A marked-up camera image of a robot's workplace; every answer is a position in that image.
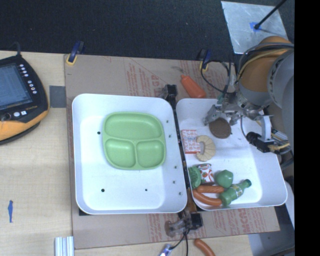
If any orange squeeze bottle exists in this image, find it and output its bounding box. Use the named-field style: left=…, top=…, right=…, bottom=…
left=180, top=74, right=208, bottom=99

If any green bottle with label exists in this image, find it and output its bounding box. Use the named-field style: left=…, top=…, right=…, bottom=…
left=219, top=178, right=253, bottom=208

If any green broccoli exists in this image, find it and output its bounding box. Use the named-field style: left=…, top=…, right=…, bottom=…
left=187, top=165, right=202, bottom=189

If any brown cardboard board red print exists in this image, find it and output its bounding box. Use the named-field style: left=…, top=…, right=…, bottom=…
left=63, top=53, right=281, bottom=250

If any green bell pepper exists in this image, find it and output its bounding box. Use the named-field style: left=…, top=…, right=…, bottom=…
left=214, top=169, right=235, bottom=188

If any red and white can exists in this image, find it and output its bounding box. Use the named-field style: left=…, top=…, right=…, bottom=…
left=197, top=162, right=215, bottom=185

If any brown round biscuit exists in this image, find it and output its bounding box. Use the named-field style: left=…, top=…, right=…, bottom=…
left=208, top=117, right=232, bottom=140

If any black block with thin wires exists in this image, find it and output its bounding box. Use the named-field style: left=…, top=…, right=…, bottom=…
left=184, top=211, right=204, bottom=230
left=161, top=84, right=179, bottom=101

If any green divided plate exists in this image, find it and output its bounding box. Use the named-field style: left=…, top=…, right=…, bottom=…
left=101, top=111, right=167, bottom=172

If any black cylinder on white bracket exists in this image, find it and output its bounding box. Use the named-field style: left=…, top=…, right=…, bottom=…
left=245, top=114, right=276, bottom=154

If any beige croissant bread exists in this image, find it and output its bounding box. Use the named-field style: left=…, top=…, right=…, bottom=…
left=195, top=134, right=217, bottom=163

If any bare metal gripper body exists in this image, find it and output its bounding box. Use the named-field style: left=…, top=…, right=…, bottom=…
left=216, top=93, right=265, bottom=121

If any white plastic tray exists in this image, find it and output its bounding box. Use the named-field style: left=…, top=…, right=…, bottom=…
left=71, top=93, right=189, bottom=216
left=175, top=97, right=289, bottom=212

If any red and white packet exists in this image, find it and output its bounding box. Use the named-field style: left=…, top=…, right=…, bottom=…
left=180, top=129, right=201, bottom=155

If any orange sausage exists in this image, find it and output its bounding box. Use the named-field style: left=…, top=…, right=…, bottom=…
left=194, top=238, right=217, bottom=256
left=196, top=184, right=225, bottom=194
left=192, top=189, right=223, bottom=207

